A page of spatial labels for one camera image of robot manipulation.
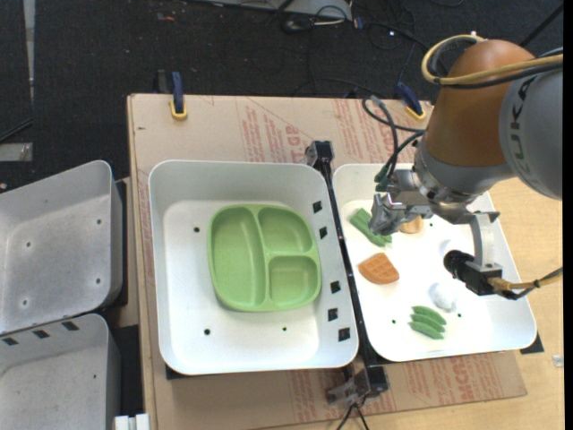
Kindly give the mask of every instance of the hole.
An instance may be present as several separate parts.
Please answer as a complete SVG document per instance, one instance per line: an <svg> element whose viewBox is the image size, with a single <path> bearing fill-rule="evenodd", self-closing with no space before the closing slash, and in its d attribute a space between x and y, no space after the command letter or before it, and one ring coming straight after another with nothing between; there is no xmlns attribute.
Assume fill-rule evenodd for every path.
<svg viewBox="0 0 573 430"><path fill-rule="evenodd" d="M44 340L45 338L49 338L50 335L47 334L44 330L36 330L33 331L33 333L38 336L41 340Z"/></svg>
<svg viewBox="0 0 573 430"><path fill-rule="evenodd" d="M338 330L338 342L350 339L350 328L341 328Z"/></svg>
<svg viewBox="0 0 573 430"><path fill-rule="evenodd" d="M6 338L4 341L6 344L8 344L8 346L15 346L16 344L18 344L18 341L15 340L14 338Z"/></svg>
<svg viewBox="0 0 573 430"><path fill-rule="evenodd" d="M329 322L332 322L337 318L338 318L338 309L336 307L334 309L329 309Z"/></svg>
<svg viewBox="0 0 573 430"><path fill-rule="evenodd" d="M78 325L76 325L74 322L62 322L62 325L68 331L78 331L79 330Z"/></svg>
<svg viewBox="0 0 573 430"><path fill-rule="evenodd" d="M340 282L337 280L336 282L330 282L330 292L336 293L340 291Z"/></svg>

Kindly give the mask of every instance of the gray tray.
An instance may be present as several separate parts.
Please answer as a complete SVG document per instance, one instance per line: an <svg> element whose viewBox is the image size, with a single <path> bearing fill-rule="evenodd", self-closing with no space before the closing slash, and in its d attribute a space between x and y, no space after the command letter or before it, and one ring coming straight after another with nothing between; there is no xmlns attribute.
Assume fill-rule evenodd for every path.
<svg viewBox="0 0 573 430"><path fill-rule="evenodd" d="M100 315L0 337L0 430L111 430L119 412L119 353Z"/></svg>
<svg viewBox="0 0 573 430"><path fill-rule="evenodd" d="M123 282L122 217L104 161L1 194L0 334L113 302Z"/></svg>

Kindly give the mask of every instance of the cardboard sheet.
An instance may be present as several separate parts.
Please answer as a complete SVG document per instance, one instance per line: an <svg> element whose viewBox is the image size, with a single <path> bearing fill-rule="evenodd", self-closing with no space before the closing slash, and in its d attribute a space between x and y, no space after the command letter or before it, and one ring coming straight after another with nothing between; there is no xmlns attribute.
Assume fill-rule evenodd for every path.
<svg viewBox="0 0 573 430"><path fill-rule="evenodd" d="M157 419L160 430L189 428L191 422L193 428L242 430L340 419L345 410L326 401L326 391L344 382L339 370L167 379L158 349L148 177L156 164L167 159L301 162L304 149L314 140L332 142L336 165L383 164L392 149L390 129L370 118L359 100L185 99L189 117L183 122L170 116L169 96L134 95L128 101L136 164L134 189L140 203L152 369L147 374L146 395L147 402L154 404L152 421ZM409 117L401 102L387 104L396 124L417 128L427 124ZM405 135L398 133L400 140ZM400 162L411 161L413 154L406 149ZM359 358L354 367L356 371L362 367ZM390 390L368 399L365 415L526 394L513 352L394 363L386 366L386 372Z"/></svg>

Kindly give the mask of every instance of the table surface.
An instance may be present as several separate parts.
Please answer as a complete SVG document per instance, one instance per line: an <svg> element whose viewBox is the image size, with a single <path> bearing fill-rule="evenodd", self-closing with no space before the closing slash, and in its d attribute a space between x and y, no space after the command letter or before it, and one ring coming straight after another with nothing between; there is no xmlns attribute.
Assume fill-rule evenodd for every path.
<svg viewBox="0 0 573 430"><path fill-rule="evenodd" d="M150 295L149 285L146 285L144 268L146 265L142 248L145 246L141 233L141 206L146 202L146 193L141 189L141 178L149 174L153 161L165 159L196 159L193 149L203 153L206 149L213 151L214 160L256 160L264 155L252 154L240 150L236 152L237 142L232 142L233 137L228 135L204 134L194 142L183 143L180 139L182 134L175 137L173 133L163 133L157 123L157 116L153 110L163 102L168 103L168 96L159 95L135 95L128 98L128 131L131 152L131 185L133 195L133 224L134 243L136 250L133 257L137 269L139 318L141 328L141 366L143 374L145 412L150 414L152 428L170 430L167 421L162 421L158 416L158 404L169 403L173 409L184 408L185 403L175 393L164 393L159 389L157 378L157 346L153 345L154 337L151 331L156 329L157 322L150 317L148 305L155 298ZM192 99L186 98L187 103L193 103ZM217 112L218 104L225 109L232 98L229 97L199 97L202 102L209 102L212 115L216 119L224 119L226 112ZM325 99L290 99L285 104L285 99L265 98L264 106L270 113L273 108L281 110L295 108L300 105L301 109L308 111L312 105L317 119L309 120L308 126L320 126L321 120L325 122L332 119L330 105ZM204 115L201 119L210 119ZM176 123L166 118L168 125ZM151 146L138 144L138 132L146 126L156 126ZM304 133L307 137L312 135L314 140L345 140L345 136L320 134L320 131ZM341 151L340 164L345 163L347 140L344 141L345 151ZM143 151L152 153L142 155ZM490 190L493 204L497 211L501 212L500 221L506 240L511 250L519 276L523 281L539 279L550 271L562 265L562 202L548 199L521 183L517 179L510 179L498 183ZM448 406L446 408L428 408L417 411L394 412L368 416L366 422L371 429L392 428L395 430L422 430L435 428L464 428L483 429L487 426L504 429L562 429L565 428L564 406L564 368L559 363L563 358L563 285L562 282L543 287L532 292L528 296L538 332L543 343L543 351L537 353L521 354L516 352L516 360L522 374L527 394L523 397L476 402L463 405ZM273 427L290 430L326 430L334 429L339 421L322 421L295 426ZM362 429L360 419L352 417L346 424L345 429Z"/></svg>

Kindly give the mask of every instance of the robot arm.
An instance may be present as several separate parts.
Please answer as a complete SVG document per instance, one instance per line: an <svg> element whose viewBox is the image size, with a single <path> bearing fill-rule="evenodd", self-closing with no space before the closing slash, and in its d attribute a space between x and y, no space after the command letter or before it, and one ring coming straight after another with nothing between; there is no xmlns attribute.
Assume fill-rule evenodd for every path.
<svg viewBox="0 0 573 430"><path fill-rule="evenodd" d="M432 56L458 39L472 46L448 77L432 76L423 64L426 79L442 89L414 165L394 172L386 193L374 196L369 226L388 235L417 216L434 214L469 224L475 256L452 251L444 264L476 294L488 295L500 293L492 283L502 281L489 232L499 213L471 212L467 206L513 176L562 199L562 53L536 59L508 41L461 36L436 45L424 62L432 66Z"/></svg>

